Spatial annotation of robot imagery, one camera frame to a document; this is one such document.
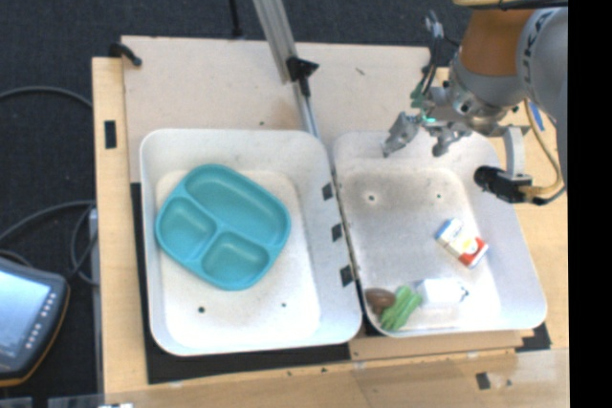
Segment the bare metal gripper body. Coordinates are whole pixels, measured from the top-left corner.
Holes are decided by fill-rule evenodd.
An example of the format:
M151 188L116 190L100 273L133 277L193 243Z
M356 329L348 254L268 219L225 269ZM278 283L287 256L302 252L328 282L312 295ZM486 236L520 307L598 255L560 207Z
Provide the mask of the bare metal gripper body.
M501 137L509 109L492 106L459 85L430 88L423 102L426 125L452 132Z

